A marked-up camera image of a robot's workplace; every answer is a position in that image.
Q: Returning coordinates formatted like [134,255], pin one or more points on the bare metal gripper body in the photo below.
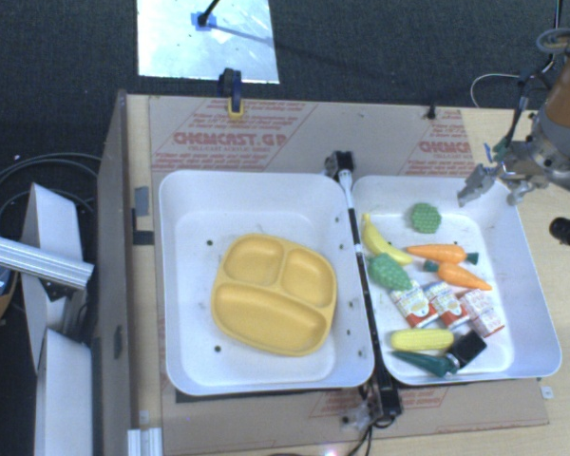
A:
[532,164]

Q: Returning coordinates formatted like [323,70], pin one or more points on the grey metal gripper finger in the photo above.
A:
[477,183]
[518,193]

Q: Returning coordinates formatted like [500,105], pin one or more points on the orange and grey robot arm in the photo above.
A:
[569,98]

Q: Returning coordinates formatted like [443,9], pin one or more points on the round green grapes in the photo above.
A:
[425,217]

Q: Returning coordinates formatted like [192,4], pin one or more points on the orange carrot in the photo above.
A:
[461,276]
[437,252]

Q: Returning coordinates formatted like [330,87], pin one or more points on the white plastic tray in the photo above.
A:
[195,273]
[518,292]

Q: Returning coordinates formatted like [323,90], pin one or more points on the yellow banana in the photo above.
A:
[377,245]

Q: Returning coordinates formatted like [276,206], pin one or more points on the red and white carton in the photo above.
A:
[414,306]
[449,304]

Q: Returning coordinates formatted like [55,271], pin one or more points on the pink and white carton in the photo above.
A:
[484,314]

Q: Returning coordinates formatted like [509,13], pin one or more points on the long green grapes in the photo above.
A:
[388,272]

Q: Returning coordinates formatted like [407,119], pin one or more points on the thin black and white rod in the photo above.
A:
[364,280]

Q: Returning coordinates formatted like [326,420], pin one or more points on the black square packet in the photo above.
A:
[469,347]

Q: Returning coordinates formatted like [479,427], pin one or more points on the yellow corn cob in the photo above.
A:
[420,339]

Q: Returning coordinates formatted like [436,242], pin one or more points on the dark green cone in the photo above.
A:
[425,363]

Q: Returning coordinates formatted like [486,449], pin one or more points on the brown cardboard board, red print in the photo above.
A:
[275,136]

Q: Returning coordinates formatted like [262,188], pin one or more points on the yellow divided plate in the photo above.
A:
[271,311]

